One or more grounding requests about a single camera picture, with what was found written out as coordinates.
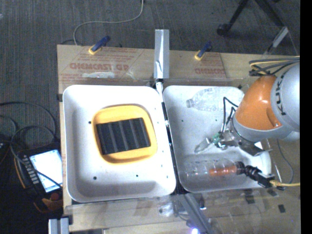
black sponge insert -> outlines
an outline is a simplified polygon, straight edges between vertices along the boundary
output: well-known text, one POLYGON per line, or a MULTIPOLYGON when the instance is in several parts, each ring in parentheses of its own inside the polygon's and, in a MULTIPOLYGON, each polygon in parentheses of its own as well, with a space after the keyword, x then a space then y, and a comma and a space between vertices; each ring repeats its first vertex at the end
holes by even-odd
POLYGON ((97 124, 102 154, 113 154, 151 146, 143 118, 97 124))

orange cylinder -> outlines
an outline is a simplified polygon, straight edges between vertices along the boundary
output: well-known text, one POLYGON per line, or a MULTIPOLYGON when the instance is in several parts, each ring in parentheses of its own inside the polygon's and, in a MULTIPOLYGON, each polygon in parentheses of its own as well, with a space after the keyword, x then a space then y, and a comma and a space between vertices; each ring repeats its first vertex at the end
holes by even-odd
POLYGON ((257 130, 281 126, 271 107, 271 89, 275 80, 273 75, 262 76, 251 85, 235 113, 241 125, 257 130))
POLYGON ((233 165, 233 166, 228 166, 228 167, 210 169, 209 175, 211 177, 216 177, 216 176, 225 176, 225 175, 230 175, 230 174, 236 174, 236 172, 237 172, 237 167, 235 165, 233 165))

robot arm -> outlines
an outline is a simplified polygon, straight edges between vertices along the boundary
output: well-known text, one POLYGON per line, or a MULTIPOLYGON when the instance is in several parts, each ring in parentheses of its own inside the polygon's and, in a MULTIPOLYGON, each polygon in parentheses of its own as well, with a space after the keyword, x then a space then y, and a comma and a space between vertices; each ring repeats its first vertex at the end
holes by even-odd
POLYGON ((257 79, 246 92, 228 124, 228 129, 209 139, 226 149, 239 146, 255 156, 262 152, 255 143, 266 138, 300 138, 300 64, 276 77, 257 79))

white cable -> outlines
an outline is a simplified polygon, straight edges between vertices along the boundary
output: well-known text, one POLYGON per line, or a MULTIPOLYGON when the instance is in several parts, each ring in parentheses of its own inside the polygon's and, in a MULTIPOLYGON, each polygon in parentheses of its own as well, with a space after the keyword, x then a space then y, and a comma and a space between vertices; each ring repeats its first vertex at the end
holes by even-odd
POLYGON ((143 5, 144 5, 144 0, 141 1, 142 5, 141 5, 141 11, 140 13, 135 17, 135 18, 132 18, 132 19, 128 19, 128 20, 122 20, 122 21, 88 21, 88 22, 84 22, 82 24, 79 24, 75 30, 74 30, 74 33, 73 33, 73 38, 74 38, 74 43, 75 45, 77 45, 77 41, 76 41, 76 31, 83 25, 86 25, 86 24, 90 24, 90 23, 124 23, 124 22, 130 22, 130 21, 134 21, 135 19, 139 18, 143 12, 143 5))

white tray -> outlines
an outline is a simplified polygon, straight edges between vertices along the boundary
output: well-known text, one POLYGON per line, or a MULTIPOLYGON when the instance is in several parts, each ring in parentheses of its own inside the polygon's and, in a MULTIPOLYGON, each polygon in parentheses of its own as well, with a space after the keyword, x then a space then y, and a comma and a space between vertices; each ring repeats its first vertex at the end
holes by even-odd
MULTIPOLYGON (((258 167, 263 173, 271 173, 271 159, 268 152, 252 156, 238 147, 221 150, 213 146, 207 152, 195 155, 195 146, 206 137, 212 137, 221 130, 223 121, 223 97, 238 105, 244 94, 234 87, 207 86, 169 86, 164 90, 164 101, 172 135, 173 148, 179 180, 189 192, 211 192, 230 189, 246 189, 260 187, 256 181, 244 174, 220 177, 209 177, 204 174, 192 175, 194 166, 199 173, 205 172, 204 166, 212 160, 227 159, 242 161, 245 165, 258 167), (211 111, 199 111, 187 108, 186 100, 198 91, 210 88, 211 111)), ((231 104, 226 103, 226 117, 231 111, 231 104)))
POLYGON ((161 100, 156 90, 143 86, 73 85, 63 94, 67 190, 80 203, 164 196, 176 178, 161 100), (149 159, 110 164, 100 156, 89 123, 105 107, 140 105, 149 113, 157 152, 149 159))

